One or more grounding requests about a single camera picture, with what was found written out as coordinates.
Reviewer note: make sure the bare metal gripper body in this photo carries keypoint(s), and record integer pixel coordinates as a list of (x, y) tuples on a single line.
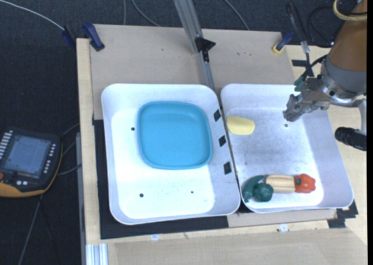
[(316, 90)]

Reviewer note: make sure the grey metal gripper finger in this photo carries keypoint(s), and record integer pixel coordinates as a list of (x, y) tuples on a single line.
[(303, 111), (291, 105)]

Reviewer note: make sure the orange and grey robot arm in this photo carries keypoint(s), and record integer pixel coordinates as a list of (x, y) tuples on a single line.
[(349, 48)]

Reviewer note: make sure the white plastic tray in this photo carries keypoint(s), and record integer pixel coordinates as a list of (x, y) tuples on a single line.
[(163, 194), (279, 153)]

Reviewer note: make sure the yellow rounded toy food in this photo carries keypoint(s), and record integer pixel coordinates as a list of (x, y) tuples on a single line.
[(240, 125)]

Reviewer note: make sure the orange toy bell pepper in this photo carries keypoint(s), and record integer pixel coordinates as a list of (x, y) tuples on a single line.
[(306, 183)]

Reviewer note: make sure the pale yellow toy corn cob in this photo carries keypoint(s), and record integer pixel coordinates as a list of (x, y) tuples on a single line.
[(281, 183)]

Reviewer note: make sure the green toy broccoli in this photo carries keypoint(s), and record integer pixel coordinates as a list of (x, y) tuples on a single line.
[(263, 192)]

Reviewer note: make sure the green toy chili pepper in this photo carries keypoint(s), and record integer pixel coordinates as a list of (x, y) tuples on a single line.
[(248, 188)]

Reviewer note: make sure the blue plate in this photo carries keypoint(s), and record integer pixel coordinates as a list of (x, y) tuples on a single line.
[(175, 135)]

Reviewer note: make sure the brown cardboard board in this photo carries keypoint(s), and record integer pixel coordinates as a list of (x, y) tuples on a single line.
[(145, 60)]

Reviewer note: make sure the black cylinder on white bracket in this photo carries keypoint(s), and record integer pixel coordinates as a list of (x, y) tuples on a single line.
[(349, 137)]

